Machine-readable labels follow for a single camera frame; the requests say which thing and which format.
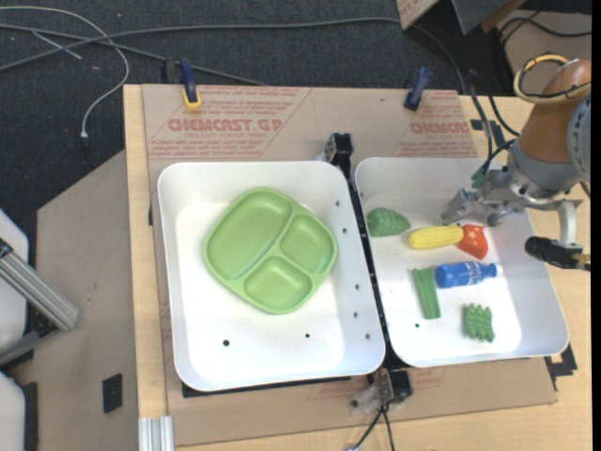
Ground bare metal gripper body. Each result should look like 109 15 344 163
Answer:
470 167 584 215

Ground orange carton with yellow stars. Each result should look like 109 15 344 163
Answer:
455 223 490 261

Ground green ridged toy vegetable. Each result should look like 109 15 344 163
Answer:
464 303 497 344

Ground green divided plate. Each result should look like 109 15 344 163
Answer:
202 186 340 316

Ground white plastic tray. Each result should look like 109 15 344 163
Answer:
353 156 571 369
156 159 388 393

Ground green celery stick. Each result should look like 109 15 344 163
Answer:
411 267 443 321

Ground brown cardboard board red print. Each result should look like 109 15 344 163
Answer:
140 84 561 446

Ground blue bottle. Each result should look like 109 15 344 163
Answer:
433 260 504 290

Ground black cylinder on white bracket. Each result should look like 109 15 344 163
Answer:
524 199 591 272

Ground yellow corn cob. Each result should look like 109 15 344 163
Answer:
407 225 466 252

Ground green grapes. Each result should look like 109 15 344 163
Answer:
365 207 411 239

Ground thin black rod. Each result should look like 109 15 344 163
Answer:
341 150 394 376

